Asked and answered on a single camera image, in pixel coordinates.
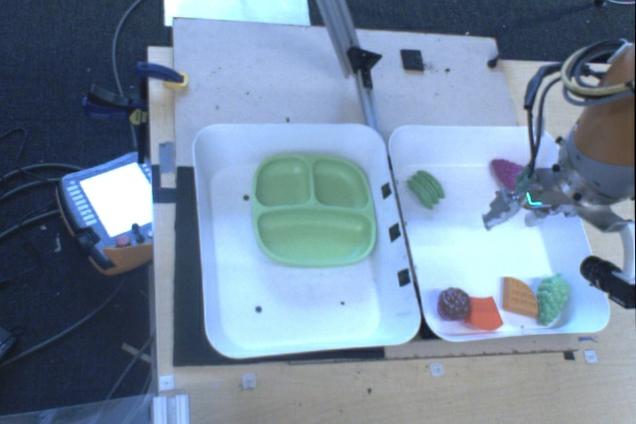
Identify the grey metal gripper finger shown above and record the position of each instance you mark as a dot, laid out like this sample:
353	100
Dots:
502	201
494	218

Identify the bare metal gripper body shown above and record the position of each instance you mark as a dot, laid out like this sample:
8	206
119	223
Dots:
551	193

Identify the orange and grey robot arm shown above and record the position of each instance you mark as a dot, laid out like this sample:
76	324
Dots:
606	124

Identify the purple grapes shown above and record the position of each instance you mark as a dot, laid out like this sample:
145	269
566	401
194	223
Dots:
506	172

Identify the white plastic tray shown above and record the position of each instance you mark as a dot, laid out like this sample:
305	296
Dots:
308	308
477	258

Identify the green pea pods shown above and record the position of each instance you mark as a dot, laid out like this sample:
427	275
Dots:
426	189

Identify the orange waffle biscuit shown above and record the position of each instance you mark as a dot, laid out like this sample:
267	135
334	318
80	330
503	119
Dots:
519	298

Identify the dark red berry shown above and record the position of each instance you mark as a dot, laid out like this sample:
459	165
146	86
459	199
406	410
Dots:
453	304

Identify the orange carrot piece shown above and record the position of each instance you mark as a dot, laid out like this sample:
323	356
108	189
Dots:
484	314

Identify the green grapes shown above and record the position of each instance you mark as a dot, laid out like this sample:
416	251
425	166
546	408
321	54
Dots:
551	300

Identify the black block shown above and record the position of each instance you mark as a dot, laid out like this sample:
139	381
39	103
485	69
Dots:
412	60

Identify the green divided plate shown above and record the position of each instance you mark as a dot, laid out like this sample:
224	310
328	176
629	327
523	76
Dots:
313	233

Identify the black cylinder on white bracket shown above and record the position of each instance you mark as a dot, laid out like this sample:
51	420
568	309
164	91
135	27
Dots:
603	275

